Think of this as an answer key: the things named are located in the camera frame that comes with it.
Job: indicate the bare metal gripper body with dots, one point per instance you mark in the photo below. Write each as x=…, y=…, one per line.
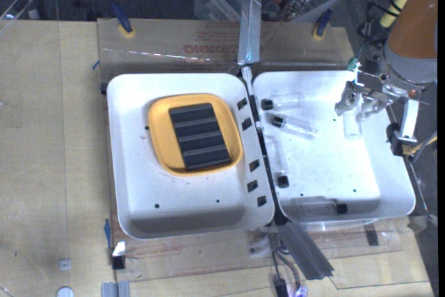
x=373, y=85

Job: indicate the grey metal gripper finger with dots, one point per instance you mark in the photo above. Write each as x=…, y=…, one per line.
x=348, y=97
x=372, y=105

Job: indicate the clear plastic bottle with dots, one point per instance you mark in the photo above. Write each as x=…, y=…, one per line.
x=352, y=128
x=295, y=128
x=280, y=160
x=320, y=208
x=285, y=101

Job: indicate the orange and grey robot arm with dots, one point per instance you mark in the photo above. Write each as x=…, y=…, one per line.
x=413, y=28

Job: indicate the white plastic tray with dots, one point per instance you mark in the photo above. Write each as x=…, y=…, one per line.
x=330, y=167
x=139, y=184

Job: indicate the thin black and white rod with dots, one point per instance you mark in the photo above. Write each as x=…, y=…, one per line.
x=254, y=108

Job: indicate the black ribbed rack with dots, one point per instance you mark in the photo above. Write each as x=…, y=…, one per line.
x=200, y=135

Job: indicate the brown cardboard board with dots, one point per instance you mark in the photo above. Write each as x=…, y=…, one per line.
x=167, y=41

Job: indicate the orange plate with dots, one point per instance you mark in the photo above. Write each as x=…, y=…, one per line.
x=160, y=128

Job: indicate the black cylinder on white bracket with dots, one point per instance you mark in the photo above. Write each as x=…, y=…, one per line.
x=400, y=140

